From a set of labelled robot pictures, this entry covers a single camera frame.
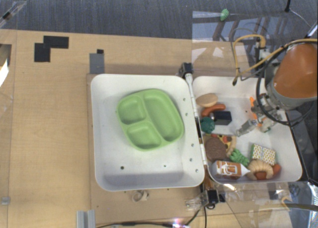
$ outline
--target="green plate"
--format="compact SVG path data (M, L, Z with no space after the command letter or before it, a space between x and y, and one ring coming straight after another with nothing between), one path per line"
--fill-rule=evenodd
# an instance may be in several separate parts
M184 133L183 121L174 103L158 89L147 89L122 98L116 113L127 139L141 151L173 143Z

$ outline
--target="table surface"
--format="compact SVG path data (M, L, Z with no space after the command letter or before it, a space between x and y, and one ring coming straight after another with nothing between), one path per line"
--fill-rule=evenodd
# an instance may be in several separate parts
M6 36L2 42L12 44L10 76L2 89L14 83L14 103L12 132L7 134L10 149L1 146L10 154L1 155L0 163L9 171L11 202L0 208L0 226L6 227L7 216L9 228L70 228L76 226L76 211L90 209L95 209L98 224L171 218L181 222L193 215L183 204L198 188L150 190L149 201L140 203L132 203L131 192L96 194L98 189L90 183L86 81L89 54L97 49L105 52L106 73L174 75L182 62L191 62L191 40L1 31ZM44 35L69 37L69 48L51 49L50 63L35 63L34 43L43 43ZM10 130L1 121L0 129L1 135ZM251 198L255 190L264 193L262 201ZM269 200L266 185L240 192L240 199L233 193L231 200L229 194L227 203L208 211L208 227L248 227L256 220L265 226L280 222L280 227L290 227L288 211L268 210L279 201ZM103 199L101 206L94 205L96 198ZM260 211L257 217L250 209ZM193 227L203 226L202 215Z

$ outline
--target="dark green toy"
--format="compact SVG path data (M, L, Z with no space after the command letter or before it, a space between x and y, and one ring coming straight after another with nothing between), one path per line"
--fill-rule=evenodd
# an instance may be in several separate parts
M211 134L215 128L214 121L209 117L204 117L200 120L201 130L207 134Z
M241 152L239 152L238 149L234 149L232 154L230 155L230 160L232 162L238 162L238 163L241 163L243 164L245 167L248 166L249 164L249 160L247 157L245 157L244 155L242 155Z

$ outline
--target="green object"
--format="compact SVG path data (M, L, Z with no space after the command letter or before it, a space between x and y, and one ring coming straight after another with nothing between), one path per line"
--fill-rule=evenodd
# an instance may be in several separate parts
M230 15L229 10L223 9L221 11L221 21L224 21Z
M214 121L209 117L204 117L200 120L201 130L207 134L212 133L215 128Z
M122 98L116 113L127 139L141 151L171 144L184 134L183 121L174 103L158 89L147 89Z
M245 167L248 166L249 164L249 160L247 157L245 157L244 155L242 155L241 152L239 152L238 149L234 149L232 154L230 155L230 160L232 162L238 162L238 163L241 163L243 164Z

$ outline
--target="white tray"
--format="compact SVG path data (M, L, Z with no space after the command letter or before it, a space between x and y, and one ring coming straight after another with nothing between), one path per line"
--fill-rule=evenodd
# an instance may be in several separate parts
M226 110L231 112L232 122L228 126L216 126L213 133L235 135L235 131L249 118L253 118L250 111L249 98L255 97L257 79L250 78L238 81L232 85L232 77L201 76L194 80L193 91L196 97L215 93L219 102L226 105ZM280 112L283 120L286 120L284 112ZM302 176L302 166L296 150L296 146L289 127L277 124L267 133L260 132L257 128L252 132L237 138L237 149L246 157L250 157L250 149L253 143L263 147L274 149L277 153L278 163L282 166L280 174L267 182L290 182L296 181ZM239 180L225 180L213 178L219 183L260 183L263 181L251 181L246 177Z
M176 105L183 137L157 150L142 152L126 139L116 117L121 98L157 88ZM176 76L98 75L91 82L95 177L108 191L194 187L204 178L189 88Z

